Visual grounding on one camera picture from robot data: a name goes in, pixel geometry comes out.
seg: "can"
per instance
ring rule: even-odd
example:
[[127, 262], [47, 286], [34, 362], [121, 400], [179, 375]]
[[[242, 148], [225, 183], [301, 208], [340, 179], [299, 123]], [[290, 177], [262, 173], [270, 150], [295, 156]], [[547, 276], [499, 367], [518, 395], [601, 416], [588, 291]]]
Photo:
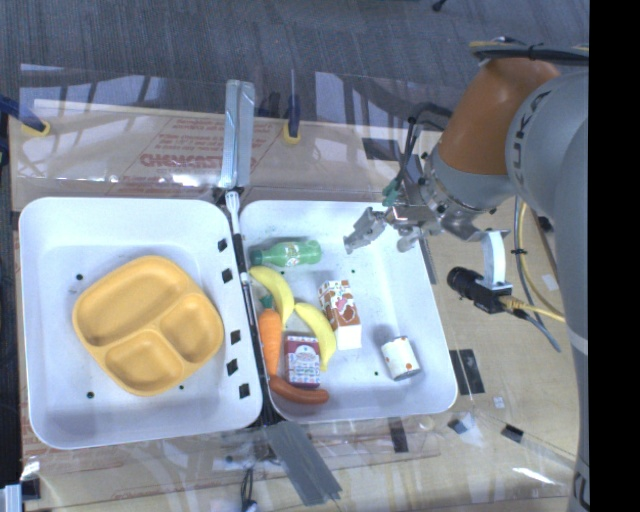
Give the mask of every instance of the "can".
[[388, 341], [382, 345], [381, 350], [393, 380], [403, 380], [422, 371], [406, 336]]

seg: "plastic bottle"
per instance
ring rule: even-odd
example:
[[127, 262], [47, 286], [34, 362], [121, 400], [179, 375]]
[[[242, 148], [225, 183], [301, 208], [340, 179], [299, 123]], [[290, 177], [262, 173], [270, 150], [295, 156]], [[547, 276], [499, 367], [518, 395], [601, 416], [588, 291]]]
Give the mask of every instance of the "plastic bottle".
[[322, 257], [316, 240], [279, 242], [266, 250], [249, 253], [252, 265], [271, 263], [278, 267], [293, 267], [302, 263], [318, 263]]

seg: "yellow cable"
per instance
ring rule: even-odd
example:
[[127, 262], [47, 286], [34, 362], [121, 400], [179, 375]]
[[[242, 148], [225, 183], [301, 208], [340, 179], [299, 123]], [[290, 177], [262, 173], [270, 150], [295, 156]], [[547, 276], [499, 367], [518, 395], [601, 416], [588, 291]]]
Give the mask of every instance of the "yellow cable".
[[[522, 226], [524, 224], [524, 214], [527, 210], [527, 204], [524, 201], [520, 202], [520, 209], [518, 211], [518, 232], [516, 233], [516, 242], [517, 242], [517, 246], [518, 248], [522, 248]], [[533, 293], [536, 294], [536, 296], [540, 299], [540, 301], [547, 306], [547, 308], [554, 313], [557, 316], [562, 317], [562, 312], [559, 311], [556, 307], [553, 306], [553, 304], [551, 304], [547, 299], [544, 298], [544, 296], [538, 291], [538, 289], [536, 288], [536, 286], [533, 284], [533, 279], [531, 278], [531, 274], [529, 273], [529, 267], [527, 265], [527, 261], [525, 258], [524, 254], [520, 254], [520, 264], [522, 266], [522, 273], [524, 274], [524, 278], [527, 281], [527, 284], [529, 285], [529, 287], [531, 288], [531, 290], [533, 291]]]
[[553, 311], [549, 311], [547, 309], [532, 306], [520, 299], [516, 299], [515, 297], [512, 297], [511, 295], [503, 295], [501, 297], [498, 297], [498, 299], [500, 300], [500, 302], [502, 302], [502, 304], [504, 304], [504, 306], [507, 309], [524, 309], [527, 311], [533, 311], [534, 313], [539, 313], [541, 315], [546, 315], [549, 318], [553, 318], [558, 322], [565, 322], [565, 319], [562, 315], [558, 315]]

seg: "banana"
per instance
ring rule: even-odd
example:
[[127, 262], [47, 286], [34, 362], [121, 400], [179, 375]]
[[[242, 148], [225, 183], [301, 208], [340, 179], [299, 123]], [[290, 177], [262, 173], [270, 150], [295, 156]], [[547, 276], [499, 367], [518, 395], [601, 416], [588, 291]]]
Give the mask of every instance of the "banana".
[[327, 371], [329, 359], [337, 349], [336, 335], [320, 308], [306, 302], [297, 302], [295, 312], [313, 331], [320, 345], [320, 370]]
[[289, 283], [282, 277], [280, 272], [264, 265], [254, 265], [249, 269], [249, 275], [273, 295], [276, 309], [282, 318], [282, 327], [284, 327], [291, 313], [293, 313], [293, 305], [295, 303]]

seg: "hot dog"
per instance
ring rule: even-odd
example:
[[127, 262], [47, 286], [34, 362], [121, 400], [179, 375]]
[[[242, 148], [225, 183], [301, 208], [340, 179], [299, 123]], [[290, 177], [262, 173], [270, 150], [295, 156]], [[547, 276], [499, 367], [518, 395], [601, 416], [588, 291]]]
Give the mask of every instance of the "hot dog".
[[269, 376], [269, 387], [271, 391], [282, 398], [299, 404], [318, 405], [324, 404], [329, 400], [329, 393], [326, 389], [300, 389], [292, 386], [277, 375]]

